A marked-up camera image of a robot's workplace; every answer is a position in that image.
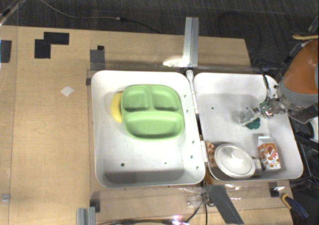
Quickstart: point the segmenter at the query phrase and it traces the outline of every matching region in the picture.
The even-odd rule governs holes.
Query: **white cable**
[[[48,4],[47,2],[45,2],[44,0],[39,0],[41,1],[42,3],[44,3],[45,5],[47,5],[49,8],[55,10],[56,12],[64,15],[64,16],[68,16],[68,17],[71,17],[71,18],[75,18],[75,19],[99,19],[99,18],[107,18],[107,19],[114,19],[114,20],[120,20],[121,18],[120,17],[112,17],[112,16],[95,16],[95,17],[79,17],[79,16],[72,16],[72,15],[68,15],[54,7],[52,7],[50,4]]]

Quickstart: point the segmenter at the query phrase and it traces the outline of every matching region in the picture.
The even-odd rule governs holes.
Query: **white tray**
[[[127,135],[110,114],[113,95],[135,84],[173,88],[184,111],[185,130],[170,140],[142,141]],[[197,184],[205,165],[189,82],[175,72],[100,71],[91,82],[95,167],[105,187],[140,187]]]
[[[268,76],[267,79],[272,93],[276,93],[273,88],[276,81]],[[221,143],[235,144],[258,158],[258,136],[273,138],[282,168],[277,172],[265,172],[250,181],[296,179],[302,175],[303,163],[287,114],[275,115],[271,119],[261,118],[261,126],[257,130],[239,125],[238,117],[247,108],[258,107],[265,100],[266,87],[261,75],[200,73],[194,78],[194,86],[205,141],[216,146]],[[236,180],[218,169],[211,172],[221,181]]]

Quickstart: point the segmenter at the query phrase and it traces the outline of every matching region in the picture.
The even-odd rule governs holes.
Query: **white diamond sticker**
[[[61,90],[61,93],[65,95],[66,97],[68,97],[73,91],[74,91],[73,88],[66,86],[65,88]]]

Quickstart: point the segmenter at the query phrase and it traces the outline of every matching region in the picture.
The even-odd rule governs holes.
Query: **robotic claw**
[[[271,98],[267,78],[267,97],[259,107],[251,108],[241,118],[247,126],[259,117],[271,118],[275,114],[288,116],[305,124],[318,116],[318,40],[306,42],[290,64],[277,88],[277,98]]]

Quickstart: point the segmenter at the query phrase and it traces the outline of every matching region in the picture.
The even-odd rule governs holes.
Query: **printed label on carton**
[[[269,137],[259,137],[258,153],[263,170],[278,170],[281,168],[275,143]]]

